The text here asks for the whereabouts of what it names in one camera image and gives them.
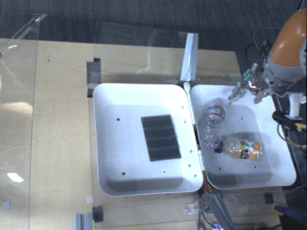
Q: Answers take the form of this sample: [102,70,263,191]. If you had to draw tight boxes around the white plastic tray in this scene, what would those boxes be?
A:
[92,82,204,197]
[190,84,297,190]

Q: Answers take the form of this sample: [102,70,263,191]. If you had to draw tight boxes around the clear bottle with blue label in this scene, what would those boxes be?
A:
[204,97,227,129]

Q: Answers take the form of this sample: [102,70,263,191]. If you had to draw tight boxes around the crumpled clear plastic bottle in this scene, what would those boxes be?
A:
[200,126,220,151]

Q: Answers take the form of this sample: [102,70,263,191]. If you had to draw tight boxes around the clear bottle with orange label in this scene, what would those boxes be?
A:
[213,138,262,162]

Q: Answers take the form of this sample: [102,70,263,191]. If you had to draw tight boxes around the black cylinder on white bracket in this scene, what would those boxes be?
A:
[272,93,304,130]

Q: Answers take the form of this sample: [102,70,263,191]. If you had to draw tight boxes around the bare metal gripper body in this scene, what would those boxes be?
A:
[248,60,302,98]

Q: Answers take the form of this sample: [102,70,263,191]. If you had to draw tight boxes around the black ribbed rectangular pad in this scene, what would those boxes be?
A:
[141,114,182,162]

